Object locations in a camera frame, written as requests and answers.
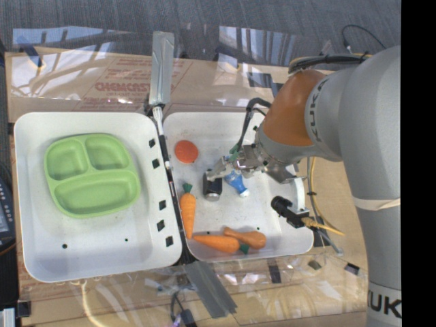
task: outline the blue bottle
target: blue bottle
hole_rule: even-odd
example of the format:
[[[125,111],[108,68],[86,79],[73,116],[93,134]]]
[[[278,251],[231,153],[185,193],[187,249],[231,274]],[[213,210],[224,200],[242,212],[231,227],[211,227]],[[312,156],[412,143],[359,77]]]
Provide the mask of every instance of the blue bottle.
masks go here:
[[[224,176],[224,180],[237,190],[240,197],[246,198],[250,194],[250,191],[244,186],[243,176],[240,172],[233,170]]]

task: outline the toy vegetable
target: toy vegetable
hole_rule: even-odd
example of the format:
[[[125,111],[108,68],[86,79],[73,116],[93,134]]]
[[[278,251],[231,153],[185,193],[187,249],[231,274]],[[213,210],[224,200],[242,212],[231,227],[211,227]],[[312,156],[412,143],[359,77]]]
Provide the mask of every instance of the toy vegetable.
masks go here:
[[[194,235],[194,240],[221,252],[234,253],[240,249],[239,241],[222,235]]]
[[[180,208],[182,210],[183,227],[187,238],[192,238],[193,221],[196,215],[196,197],[191,194],[192,185],[189,183],[183,184],[185,193],[180,198]]]
[[[254,249],[264,248],[266,244],[266,237],[261,232],[237,232],[236,230],[230,229],[229,227],[225,227],[223,233],[225,236],[237,238],[241,242],[249,245],[251,248]]]

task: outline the white object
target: white object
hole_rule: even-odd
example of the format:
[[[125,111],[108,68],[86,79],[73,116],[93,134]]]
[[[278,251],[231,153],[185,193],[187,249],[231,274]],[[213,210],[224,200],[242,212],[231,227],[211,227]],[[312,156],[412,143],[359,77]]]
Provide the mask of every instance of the white object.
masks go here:
[[[250,249],[247,255],[242,251],[224,253],[194,239],[187,240],[190,252],[199,260],[218,262],[296,255],[306,253],[313,245],[310,229],[293,228],[270,205],[271,200],[280,195],[298,207],[304,207],[304,186],[300,179],[295,183],[280,185],[268,175],[256,172],[252,178],[244,179],[244,185],[250,191],[246,198],[241,198],[237,190],[225,182],[218,201],[211,202],[203,196],[203,174],[238,142],[244,118],[244,112],[174,112],[163,122],[178,194],[183,194],[183,183],[190,183],[193,185],[191,193],[197,198],[193,234],[218,235],[228,226],[241,232],[259,230],[267,239],[263,249]],[[261,114],[254,114],[244,144],[254,141],[255,132],[252,128],[258,126],[262,119]],[[199,155],[193,163],[182,163],[174,156],[174,147],[179,140],[190,140],[197,146]]]
[[[138,170],[141,194],[125,210],[72,218],[52,201],[44,153],[60,138],[97,132],[112,134],[127,147]],[[156,126],[147,116],[32,112],[17,120],[14,135],[23,256],[32,277],[68,281],[171,266],[180,258],[181,238]],[[154,168],[156,159],[159,167]]]

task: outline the white stripe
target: white stripe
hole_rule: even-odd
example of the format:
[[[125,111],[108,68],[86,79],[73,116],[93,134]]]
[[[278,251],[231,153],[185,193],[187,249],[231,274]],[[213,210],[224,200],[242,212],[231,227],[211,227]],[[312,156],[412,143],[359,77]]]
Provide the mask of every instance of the white stripe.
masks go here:
[[[354,205],[368,211],[380,211],[384,208],[390,208],[401,205],[401,198],[393,200],[363,200],[353,197]]]

